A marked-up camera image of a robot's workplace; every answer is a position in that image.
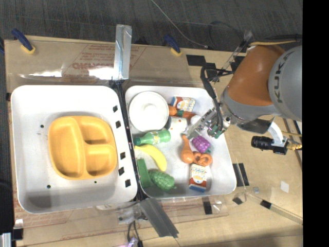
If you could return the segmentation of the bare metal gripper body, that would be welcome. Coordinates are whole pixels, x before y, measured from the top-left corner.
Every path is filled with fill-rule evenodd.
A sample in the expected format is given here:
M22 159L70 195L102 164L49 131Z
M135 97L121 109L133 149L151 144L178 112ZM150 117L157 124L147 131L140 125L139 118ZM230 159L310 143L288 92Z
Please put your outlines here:
M219 129L217 125L217 111L215 108L210 109L205 114L205 127L207 128L207 134L215 139L218 139L230 126L230 118L229 117L221 117L222 119L222 129Z

